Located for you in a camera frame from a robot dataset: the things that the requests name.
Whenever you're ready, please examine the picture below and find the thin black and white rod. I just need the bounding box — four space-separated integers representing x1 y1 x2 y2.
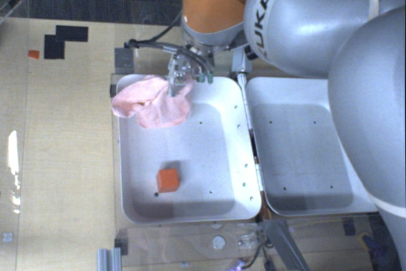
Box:
237 72 265 197

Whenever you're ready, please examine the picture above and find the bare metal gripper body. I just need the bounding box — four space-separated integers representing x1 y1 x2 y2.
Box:
167 44 214 79

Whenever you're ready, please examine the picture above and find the white plastic tray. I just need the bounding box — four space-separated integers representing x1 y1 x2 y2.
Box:
245 76 380 217
115 73 263 226

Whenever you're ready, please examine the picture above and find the black cylinder on white bracket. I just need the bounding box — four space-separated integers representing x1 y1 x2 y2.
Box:
230 44 258 75

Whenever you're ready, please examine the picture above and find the red cube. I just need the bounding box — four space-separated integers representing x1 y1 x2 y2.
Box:
155 168 181 194

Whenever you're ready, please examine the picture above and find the pink cloth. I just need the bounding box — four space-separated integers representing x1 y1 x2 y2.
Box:
111 74 195 129

